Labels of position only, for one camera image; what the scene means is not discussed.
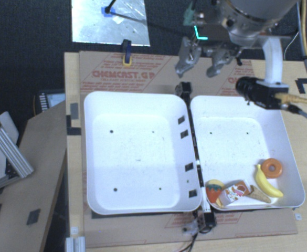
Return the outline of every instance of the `brown donut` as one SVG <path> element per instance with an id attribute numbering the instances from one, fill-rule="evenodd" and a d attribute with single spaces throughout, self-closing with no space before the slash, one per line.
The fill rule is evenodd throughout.
<path id="1" fill-rule="evenodd" d="M 283 172 L 283 166 L 281 163 L 273 158 L 267 159 L 262 163 L 261 169 L 264 175 L 269 179 L 276 179 Z"/>

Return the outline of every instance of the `metal plate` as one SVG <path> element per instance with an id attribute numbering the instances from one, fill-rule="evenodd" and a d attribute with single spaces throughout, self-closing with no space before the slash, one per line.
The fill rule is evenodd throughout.
<path id="1" fill-rule="evenodd" d="M 111 14 L 104 8 L 112 0 L 72 0 L 72 40 L 81 43 L 150 46 L 144 0 L 117 0 Z"/>

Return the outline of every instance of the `yellow banana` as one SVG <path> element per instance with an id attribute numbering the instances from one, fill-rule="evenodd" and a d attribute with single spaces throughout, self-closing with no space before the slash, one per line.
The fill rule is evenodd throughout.
<path id="1" fill-rule="evenodd" d="M 260 164 L 257 164 L 256 182 L 260 189 L 270 197 L 280 198 L 284 196 L 279 189 L 275 188 L 269 183 L 262 169 L 260 168 Z"/>

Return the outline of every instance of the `white tray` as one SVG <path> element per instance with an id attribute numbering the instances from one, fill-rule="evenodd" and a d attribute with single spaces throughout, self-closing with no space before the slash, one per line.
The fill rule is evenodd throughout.
<path id="1" fill-rule="evenodd" d="M 305 201 L 305 191 L 295 163 L 280 110 L 265 110 L 242 97 L 197 96 L 191 102 L 193 123 L 204 181 L 218 179 L 227 186 L 248 180 L 256 185 L 256 164 L 275 158 L 283 173 L 268 179 L 279 188 L 283 198 L 271 204 L 243 197 L 223 211 L 298 207 Z"/>
<path id="2" fill-rule="evenodd" d="M 276 158 L 271 180 L 284 197 L 242 199 L 223 211 L 298 207 L 305 193 L 280 111 L 241 97 L 199 96 L 191 103 L 204 182 L 256 185 L 256 164 Z M 167 94 L 97 91 L 84 101 L 87 198 L 99 214 L 187 212 L 202 196 L 186 104 Z"/>
<path id="3" fill-rule="evenodd" d="M 93 92 L 84 101 L 84 115 L 87 198 L 93 211 L 182 212 L 199 206 L 195 155 L 182 99 Z"/>

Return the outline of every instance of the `black floor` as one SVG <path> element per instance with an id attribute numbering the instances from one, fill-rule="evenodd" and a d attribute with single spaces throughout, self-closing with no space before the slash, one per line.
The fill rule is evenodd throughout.
<path id="1" fill-rule="evenodd" d="M 133 52 L 177 55 L 183 35 L 183 12 L 191 0 L 145 0 L 151 47 Z M 210 0 L 199 0 L 198 8 Z M 293 8 L 274 30 L 293 35 L 297 29 Z M 63 54 L 67 51 L 119 51 L 119 46 L 79 44 L 71 41 L 71 0 L 0 0 L 0 113 L 9 111 L 20 132 L 33 116 L 33 97 L 44 89 L 62 89 Z M 242 58 L 262 59 L 261 51 L 245 51 Z M 287 52 L 287 60 L 301 60 L 299 41 Z M 60 194 L 50 238 L 64 231 L 64 198 Z M 63 249 L 63 240 L 52 240 Z"/>

